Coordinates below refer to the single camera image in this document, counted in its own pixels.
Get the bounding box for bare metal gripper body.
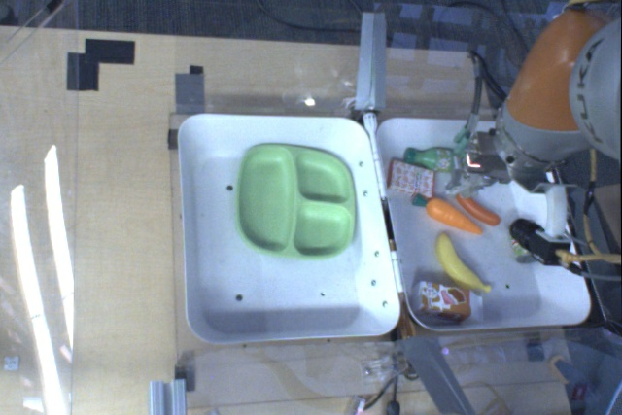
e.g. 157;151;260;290
464;129;517;185

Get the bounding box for orange sausage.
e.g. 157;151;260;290
455;192;501;227

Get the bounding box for green plastic bottle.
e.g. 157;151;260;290
402;146;462;173

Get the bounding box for orange carrot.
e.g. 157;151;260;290
412;193;484;236

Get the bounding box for red and white packet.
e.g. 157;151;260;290
386;158;436;199

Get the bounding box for small green can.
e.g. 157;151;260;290
508;232;535;264

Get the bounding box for yellow banana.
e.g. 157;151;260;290
434;231;494;295

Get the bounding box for white plastic tray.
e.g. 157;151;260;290
177;113;402;346
376;117;593;332

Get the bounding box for brown and white carton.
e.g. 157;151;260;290
412;280;473;327

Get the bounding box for green divided plate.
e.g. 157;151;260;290
236;143;359;260

